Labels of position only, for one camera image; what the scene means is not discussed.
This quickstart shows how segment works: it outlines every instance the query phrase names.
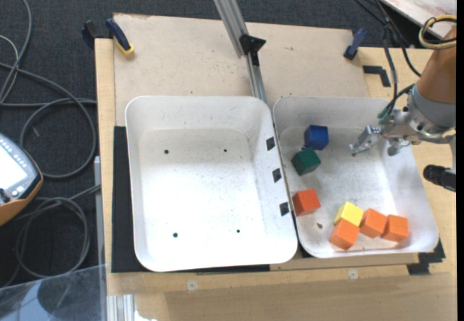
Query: orange cube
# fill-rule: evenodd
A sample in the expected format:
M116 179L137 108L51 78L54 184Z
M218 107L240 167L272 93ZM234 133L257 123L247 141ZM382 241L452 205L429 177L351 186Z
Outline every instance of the orange cube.
M386 220L385 230L381 237L385 240L400 242L409 236L407 218L399 215L389 215Z
M367 209L361 219L360 232L370 238L376 238L385 231L386 216L374 209Z
M336 224L332 230L329 241L343 250L351 248L357 239L360 228L343 218Z
M320 208L318 194L315 189L299 191L294 194L292 199L297 217L312 214Z

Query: blue cube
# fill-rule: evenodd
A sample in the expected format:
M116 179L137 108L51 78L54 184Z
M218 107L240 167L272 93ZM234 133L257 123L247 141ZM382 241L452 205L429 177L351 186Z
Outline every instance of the blue cube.
M328 145L328 129L320 125L310 125L304 131L304 147L322 150Z

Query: wooden table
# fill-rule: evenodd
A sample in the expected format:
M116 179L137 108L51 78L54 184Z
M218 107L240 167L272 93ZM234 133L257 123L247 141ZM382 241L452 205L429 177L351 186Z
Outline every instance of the wooden table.
M279 29L281 35L287 32L289 36L294 36L297 31L301 34L312 33L319 37L319 40L305 44L309 44L306 49L311 51L314 57L318 55L318 47L320 49L324 44L327 55L327 49L330 49L328 47L333 45L330 39L334 40L337 37L337 33L329 29L298 27L295 30L292 26L251 24L250 33L253 33L253 29L269 31L269 35L276 31L274 29ZM320 37L324 39L324 35L328 41L320 41ZM342 32L340 36L344 36L346 40L346 32ZM135 47L143 54L143 46ZM287 48L290 54L295 54L300 59L305 57L304 51L296 51L294 47L290 50L289 46ZM97 39L95 53L104 245L107 263L110 264L112 137L113 127L118 124L116 109L118 106L121 107L115 98L115 63L118 64L120 58L117 58L117 55L120 55L120 52L115 51L112 40ZM279 59L272 57L271 53L266 54L263 49L260 56L262 61L268 61L265 64L268 67L272 67L272 59ZM410 50L409 53L419 70L423 69L431 54L430 51L422 49ZM278 50L273 51L273 54L278 56ZM392 55L399 73L400 86L414 83L417 78L407 68L401 51L392 49ZM352 62L339 60L339 55L334 55L333 59L338 67L349 65L349 70L355 67L361 72L362 82L367 88L363 89L366 95L383 98L392 95L392 89L384 88L377 75L363 75L361 71L363 65L387 68L383 49L360 48ZM315 64L324 66L324 62ZM292 75L299 75L299 72L301 70L298 67L292 69ZM273 81L265 79L265 85L267 92L273 93L273 89L269 90L273 87ZM422 175L422 170L427 164L450 166L452 159L449 149L448 146L427 143L414 146L413 152L420 174ZM406 264L418 263L418 254L341 259L308 259L297 254L287 263L271 266L269 272L239 274L111 273L109 265L107 293L109 296L133 294L136 310L143 317L158 321L308 320L309 315L315 320L456 320L456 195L425 180L423 184L446 254L442 262L429 265L430 275L409 274Z

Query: green cube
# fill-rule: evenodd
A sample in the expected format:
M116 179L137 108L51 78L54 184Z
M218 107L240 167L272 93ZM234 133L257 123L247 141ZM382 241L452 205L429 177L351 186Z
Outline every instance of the green cube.
M308 147L298 152L291 163L298 172L298 175L304 175L316 170L320 164L320 159L315 153L313 147Z

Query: white tray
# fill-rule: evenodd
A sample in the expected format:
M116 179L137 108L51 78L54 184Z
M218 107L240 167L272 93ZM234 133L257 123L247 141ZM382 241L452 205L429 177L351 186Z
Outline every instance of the white tray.
M282 263L297 250L270 109L141 96L125 112L136 256L157 272Z
M438 243L438 231L411 148L404 147L390 157L386 153L388 142L381 140L356 157L350 153L348 145L357 141L367 124L377 124L376 116L387 103L369 98L286 97L274 105L289 193L293 196L297 191L314 188L320 199L318 211L296 218L299 241L314 257L423 252ZM324 150L316 151L321 160L319 167L300 177L291 159L302 149L309 125L327 126L329 143ZM328 239L337 209L345 201L385 215L407 217L410 237L394 243L360 234L348 251L337 248Z

